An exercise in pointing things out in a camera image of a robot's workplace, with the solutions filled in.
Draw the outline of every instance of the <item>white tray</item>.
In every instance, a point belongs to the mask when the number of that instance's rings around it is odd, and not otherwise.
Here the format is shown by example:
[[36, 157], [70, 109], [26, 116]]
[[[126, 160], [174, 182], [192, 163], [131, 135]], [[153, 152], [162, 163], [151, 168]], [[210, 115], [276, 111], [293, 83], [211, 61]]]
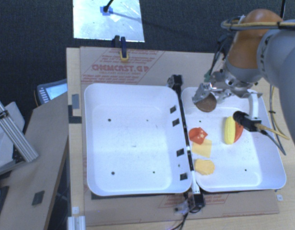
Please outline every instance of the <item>white tray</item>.
[[[215, 164], [211, 175], [195, 173], [199, 186], [208, 192], [279, 189], [286, 183], [281, 157], [276, 145], [258, 132], [243, 131], [240, 139], [232, 144], [224, 143], [224, 123], [235, 111], [249, 113], [248, 99], [236, 96], [226, 98], [210, 113], [204, 113], [192, 102], [197, 88], [186, 88], [182, 92], [188, 131], [201, 127], [212, 141], [210, 160]], [[267, 111], [259, 98], [259, 117], [262, 124], [270, 127]], [[205, 159], [193, 153], [193, 160]]]
[[180, 107], [172, 89], [96, 83], [85, 90], [84, 103], [87, 181], [93, 193], [169, 194], [190, 188]]

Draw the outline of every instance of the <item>wooden surface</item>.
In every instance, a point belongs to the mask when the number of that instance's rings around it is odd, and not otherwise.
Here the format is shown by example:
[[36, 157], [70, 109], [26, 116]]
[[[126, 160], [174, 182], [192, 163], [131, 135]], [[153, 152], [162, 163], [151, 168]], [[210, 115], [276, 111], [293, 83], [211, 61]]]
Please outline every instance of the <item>wooden surface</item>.
[[[68, 93], [69, 104], [71, 104], [72, 94], [80, 92], [80, 74], [79, 71], [79, 49], [67, 49], [68, 62], [68, 82], [72, 82], [73, 89]], [[206, 72], [210, 65], [203, 66], [201, 72]], [[261, 80], [254, 90], [262, 92], [267, 110], [269, 109], [269, 84], [265, 80]], [[279, 104], [278, 91], [275, 91], [273, 98], [273, 109], [276, 111], [276, 120], [280, 125], [281, 130], [288, 133], [282, 111]], [[80, 115], [80, 109], [75, 110], [77, 115]], [[69, 128], [70, 135], [70, 168], [71, 168], [71, 206], [79, 207], [79, 215], [84, 215], [84, 199], [83, 199], [83, 173], [82, 173], [82, 146], [79, 143], [81, 134], [79, 134], [81, 126], [71, 125]], [[286, 185], [276, 192], [277, 195], [283, 197], [283, 201], [278, 202], [280, 209], [279, 214], [246, 216], [246, 217], [230, 217], [230, 218], [211, 218], [199, 220], [187, 220], [184, 225], [184, 230], [193, 229], [209, 229], [209, 230], [248, 230], [248, 229], [295, 229], [295, 146], [292, 140], [287, 141], [282, 139], [282, 144], [286, 150], [287, 156], [281, 154], [284, 169], [287, 175]], [[150, 230], [159, 229], [167, 230], [176, 226], [178, 222], [154, 222], [154, 223], [138, 223], [124, 224], [111, 226], [87, 227], [87, 230]]]
[[[0, 230], [47, 229], [67, 153], [67, 115], [66, 94], [34, 109], [25, 136], [39, 157], [0, 180], [0, 187], [9, 186]], [[32, 206], [41, 191], [42, 203]]]

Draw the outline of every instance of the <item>black fabric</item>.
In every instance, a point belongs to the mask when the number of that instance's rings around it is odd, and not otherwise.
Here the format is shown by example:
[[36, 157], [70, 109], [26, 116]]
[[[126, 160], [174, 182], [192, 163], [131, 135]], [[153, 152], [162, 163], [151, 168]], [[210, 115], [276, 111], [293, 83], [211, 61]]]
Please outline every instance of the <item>black fabric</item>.
[[[130, 48], [213, 52], [220, 23], [256, 8], [280, 14], [282, 0], [139, 0], [145, 43]], [[0, 0], [0, 99], [23, 115], [36, 107], [37, 85], [66, 78], [66, 48], [110, 47], [73, 38], [72, 0]], [[295, 0], [285, 19], [295, 19]]]

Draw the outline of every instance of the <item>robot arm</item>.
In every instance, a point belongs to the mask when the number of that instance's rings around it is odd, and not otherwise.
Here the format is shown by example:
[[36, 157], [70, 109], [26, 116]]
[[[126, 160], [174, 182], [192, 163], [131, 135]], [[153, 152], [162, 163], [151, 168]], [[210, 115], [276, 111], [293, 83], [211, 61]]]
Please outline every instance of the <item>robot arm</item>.
[[[265, 29], [265, 22], [277, 29]], [[199, 86], [193, 102], [204, 111], [201, 107], [211, 99], [215, 100], [214, 96], [218, 104], [231, 95], [248, 98], [249, 89], [264, 77], [279, 88], [283, 114], [295, 144], [295, 20], [282, 22], [275, 13], [260, 9], [249, 13], [241, 23], [239, 26], [246, 30], [236, 33], [223, 69], [210, 72], [208, 81]]]

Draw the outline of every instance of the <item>screen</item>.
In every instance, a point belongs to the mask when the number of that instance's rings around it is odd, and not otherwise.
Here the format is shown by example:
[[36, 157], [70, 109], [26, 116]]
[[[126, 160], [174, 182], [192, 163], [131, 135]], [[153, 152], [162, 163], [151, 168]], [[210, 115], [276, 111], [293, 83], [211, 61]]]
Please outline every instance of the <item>screen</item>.
[[68, 85], [66, 83], [46, 88], [46, 92], [51, 100], [67, 91]]

